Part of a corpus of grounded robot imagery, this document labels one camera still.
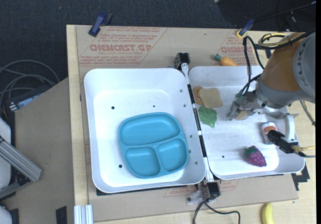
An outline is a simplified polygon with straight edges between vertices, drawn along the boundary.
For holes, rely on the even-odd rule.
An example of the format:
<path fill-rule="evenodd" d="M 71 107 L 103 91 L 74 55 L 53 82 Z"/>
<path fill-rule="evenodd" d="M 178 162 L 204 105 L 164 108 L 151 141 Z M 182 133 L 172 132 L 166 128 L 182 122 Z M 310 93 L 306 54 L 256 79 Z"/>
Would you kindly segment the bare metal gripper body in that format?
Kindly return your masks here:
<path fill-rule="evenodd" d="M 236 102 L 239 104 L 240 109 L 236 119 L 246 119 L 248 117 L 247 112 L 244 111 L 245 108 L 263 108 L 263 114 L 276 119 L 281 118 L 284 115 L 281 108 L 271 108 L 264 102 L 261 102 L 254 91 L 246 92 L 245 95 L 241 95 L 236 99 Z"/>

